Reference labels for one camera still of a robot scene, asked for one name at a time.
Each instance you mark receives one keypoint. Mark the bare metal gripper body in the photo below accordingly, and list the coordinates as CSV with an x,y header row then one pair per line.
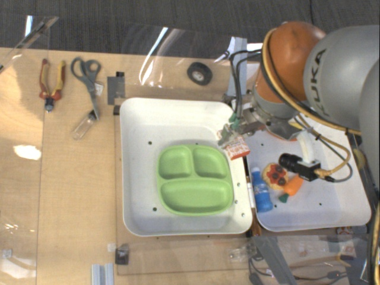
x,y
267,123

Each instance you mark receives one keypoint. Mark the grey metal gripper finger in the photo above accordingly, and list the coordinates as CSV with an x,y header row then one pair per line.
x,y
224,135
236,134

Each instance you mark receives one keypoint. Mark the red and white packet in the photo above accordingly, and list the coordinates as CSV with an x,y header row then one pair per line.
x,y
237,151

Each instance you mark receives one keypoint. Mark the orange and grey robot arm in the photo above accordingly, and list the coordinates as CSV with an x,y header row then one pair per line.
x,y
341,70

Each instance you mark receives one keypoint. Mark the toy pizza slice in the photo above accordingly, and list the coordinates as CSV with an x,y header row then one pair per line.
x,y
271,175

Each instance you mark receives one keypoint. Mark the black tape roll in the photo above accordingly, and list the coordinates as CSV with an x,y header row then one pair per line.
x,y
206,77

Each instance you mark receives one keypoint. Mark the green divided plate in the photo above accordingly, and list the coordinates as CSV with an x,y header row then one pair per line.
x,y
193,191

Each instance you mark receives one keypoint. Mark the blue bottle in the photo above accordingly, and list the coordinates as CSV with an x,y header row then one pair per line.
x,y
262,194

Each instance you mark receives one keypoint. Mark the orange carrot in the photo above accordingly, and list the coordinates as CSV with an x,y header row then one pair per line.
x,y
294,186

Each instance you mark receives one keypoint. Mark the white plastic tray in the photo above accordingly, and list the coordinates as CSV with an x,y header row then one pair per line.
x,y
326,206
139,165

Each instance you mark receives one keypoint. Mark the small clear plastic bottle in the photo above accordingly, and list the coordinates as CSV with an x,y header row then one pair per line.
x,y
242,253

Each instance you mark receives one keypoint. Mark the grey scissors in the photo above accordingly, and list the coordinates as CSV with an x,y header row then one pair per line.
x,y
90,85

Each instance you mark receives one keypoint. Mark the red and yellow pliers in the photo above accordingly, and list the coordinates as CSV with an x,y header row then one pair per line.
x,y
44,82

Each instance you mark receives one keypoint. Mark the black cylinder on white bracket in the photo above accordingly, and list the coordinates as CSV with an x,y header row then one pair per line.
x,y
300,163

